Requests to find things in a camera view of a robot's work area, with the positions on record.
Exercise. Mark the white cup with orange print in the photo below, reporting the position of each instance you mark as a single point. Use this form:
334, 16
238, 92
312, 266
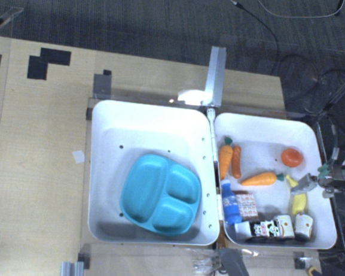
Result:
303, 225

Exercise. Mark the blue plastic bottle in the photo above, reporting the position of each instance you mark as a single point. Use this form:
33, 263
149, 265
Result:
231, 204

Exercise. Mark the white carton with orange print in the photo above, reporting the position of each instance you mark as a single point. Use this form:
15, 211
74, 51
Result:
285, 226

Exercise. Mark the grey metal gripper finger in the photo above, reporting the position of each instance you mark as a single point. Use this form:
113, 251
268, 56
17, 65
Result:
307, 181
298, 190

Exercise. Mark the orange round toy fruit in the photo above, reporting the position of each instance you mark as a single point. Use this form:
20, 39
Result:
291, 157

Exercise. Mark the pink patterned carton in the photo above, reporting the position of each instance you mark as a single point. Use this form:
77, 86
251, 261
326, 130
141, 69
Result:
247, 207

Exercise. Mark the orange toy sausage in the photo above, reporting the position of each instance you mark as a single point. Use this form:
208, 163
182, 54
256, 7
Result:
236, 164

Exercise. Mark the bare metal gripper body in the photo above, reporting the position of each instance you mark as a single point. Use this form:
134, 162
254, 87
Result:
333, 182

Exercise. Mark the white plastic tray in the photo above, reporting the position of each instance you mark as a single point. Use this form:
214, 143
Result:
266, 133
149, 123

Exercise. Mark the black and white cow carton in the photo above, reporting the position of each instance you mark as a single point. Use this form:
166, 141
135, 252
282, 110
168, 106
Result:
266, 229

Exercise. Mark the orange toy carrot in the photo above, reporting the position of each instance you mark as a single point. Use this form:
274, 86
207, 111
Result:
224, 160
260, 179

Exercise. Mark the blue divided plate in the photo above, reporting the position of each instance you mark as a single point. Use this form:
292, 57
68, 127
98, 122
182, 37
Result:
155, 193

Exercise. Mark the yellow banana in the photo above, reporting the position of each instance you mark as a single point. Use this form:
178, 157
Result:
298, 204

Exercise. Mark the plain white carton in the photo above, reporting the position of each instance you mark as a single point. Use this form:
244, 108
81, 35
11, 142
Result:
242, 227

